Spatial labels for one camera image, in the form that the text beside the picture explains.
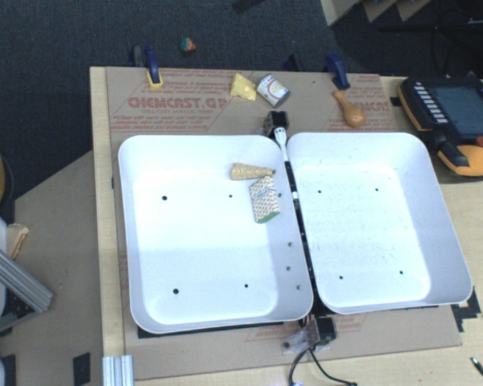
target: black connector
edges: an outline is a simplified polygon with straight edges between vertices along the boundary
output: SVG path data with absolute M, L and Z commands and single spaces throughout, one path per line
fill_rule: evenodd
M 321 343 L 329 343 L 336 339 L 335 323 L 332 318 L 328 318 L 327 316 L 316 318 L 316 326 L 319 331 Z
M 276 127 L 283 127 L 287 129 L 289 126 L 287 112 L 271 110 L 266 115 L 265 121 L 263 122 L 263 133 L 270 139 L 275 139 L 274 130 Z

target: cable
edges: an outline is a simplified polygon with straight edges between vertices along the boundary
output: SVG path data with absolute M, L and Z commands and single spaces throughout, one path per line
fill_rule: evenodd
M 330 376 L 325 370 L 324 368 L 322 368 L 322 366 L 320 366 L 320 363 L 319 361 L 316 359 L 316 356 L 315 354 L 313 353 L 313 349 L 315 348 L 315 346 L 313 348 L 309 348 L 305 351 L 301 351 L 296 357 L 295 359 L 293 360 L 291 366 L 290 366 L 290 373 L 288 375 L 288 384 L 289 386 L 294 386 L 295 385 L 295 382 L 293 381 L 293 372 L 295 370 L 295 367 L 297 366 L 297 364 L 299 363 L 299 361 L 303 358 L 303 356 L 306 354 L 306 352 L 309 351 L 310 355 L 312 356 L 313 358 L 313 361 L 316 363 L 316 366 L 320 369 L 320 371 L 322 372 L 322 374 L 324 376 L 326 376 L 328 379 L 334 381 L 334 382 L 338 382 L 338 383 L 342 383 L 342 384 L 345 384 L 346 386 L 357 386 L 357 383 L 355 382 L 349 382 L 347 380 L 342 380 L 342 379 L 337 379 L 336 377 L 332 377 Z
M 476 72 L 481 72 L 483 70 L 483 53 L 477 47 L 470 46 L 461 37 L 457 37 L 456 33 L 465 32 L 473 30 L 476 34 L 478 31 L 475 26 L 483 25 L 483 20 L 476 20 L 471 13 L 462 9 L 450 9 L 443 10 L 440 0 L 436 0 L 436 11 L 437 17 L 435 22 L 435 27 L 431 32 L 431 57 L 433 64 L 435 66 L 436 74 L 438 76 L 448 77 L 448 66 L 451 58 L 454 58 L 453 52 L 455 49 L 459 49 L 457 53 L 460 53 L 460 60 L 463 60 L 469 64 L 469 67 L 476 69 Z M 448 20 L 448 16 L 451 18 L 459 19 L 461 18 L 463 23 L 452 23 L 451 19 Z M 441 35 L 446 40 L 448 40 L 452 45 L 447 50 L 445 56 L 444 64 L 441 65 L 439 62 L 439 56 L 436 53 L 436 36 Z
M 289 386 L 295 385 L 295 382 L 293 381 L 293 372 L 295 370 L 295 366 L 297 366 L 297 363 L 303 358 L 303 356 L 306 354 L 307 351 L 308 351 L 308 349 L 306 349 L 305 351 L 301 351 L 295 357 L 295 359 L 293 359 L 293 362 L 291 363 L 291 366 L 290 366 L 290 373 L 288 374 L 288 384 L 289 384 Z
M 313 353 L 313 349 L 308 349 L 309 350 L 309 354 L 312 356 L 313 360 L 315 361 L 316 363 L 316 366 L 318 366 L 318 368 L 320 369 L 320 371 L 324 374 L 324 376 L 326 376 L 328 379 L 331 379 L 335 382 L 338 382 L 338 383 L 342 383 L 342 384 L 346 384 L 347 386 L 357 386 L 357 383 L 355 382 L 349 382 L 347 380 L 342 380 L 342 379 L 337 379 L 336 377 L 332 377 L 330 376 L 323 368 L 322 366 L 320 366 L 320 363 L 319 361 L 316 359 L 314 353 Z

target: white tray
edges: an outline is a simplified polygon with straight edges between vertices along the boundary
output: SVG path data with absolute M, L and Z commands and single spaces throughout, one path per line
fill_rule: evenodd
M 417 137 L 299 133 L 287 148 L 329 309 L 347 314 L 470 296 L 469 270 Z
M 288 142 L 320 300 L 338 313 L 464 301 L 472 283 L 423 143 L 404 133 Z M 135 136 L 118 154 L 130 308 L 165 334 L 298 320 L 313 294 L 283 157 L 262 136 Z M 254 221 L 235 162 L 275 170 Z
M 313 295 L 278 146 L 262 136 L 136 136 L 118 155 L 130 308 L 153 333 L 298 320 Z M 234 162 L 275 169 L 281 213 L 254 221 Z

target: dark carpet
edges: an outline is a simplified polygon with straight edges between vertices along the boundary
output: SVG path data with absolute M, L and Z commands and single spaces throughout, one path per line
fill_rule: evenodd
M 483 0 L 433 0 L 407 22 L 392 7 L 370 23 L 358 4 L 332 27 L 320 0 L 0 0 L 0 151 L 14 196 L 91 150 L 89 67 L 126 66 L 134 44 L 151 45 L 160 67 L 281 70 L 293 54 L 319 72 L 337 53 L 347 72 L 483 78 L 483 28 L 458 33 L 470 50 L 378 29 L 468 18 L 483 18 Z

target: black bracket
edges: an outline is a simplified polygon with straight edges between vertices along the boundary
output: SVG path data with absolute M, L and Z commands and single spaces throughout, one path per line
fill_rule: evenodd
M 274 139 L 274 129 L 276 127 L 283 127 L 287 129 L 289 126 L 287 112 L 271 110 L 266 115 L 265 121 L 263 122 L 263 135 L 268 138 Z
M 467 300 L 467 306 L 461 307 L 460 305 L 452 305 L 452 312 L 454 313 L 454 319 L 458 326 L 458 331 L 461 333 L 464 331 L 464 319 L 477 318 L 481 313 L 480 303 L 477 300 L 476 290 L 473 288 L 473 292 Z
M 73 358 L 73 385 L 82 386 L 91 381 L 91 355 L 83 355 Z

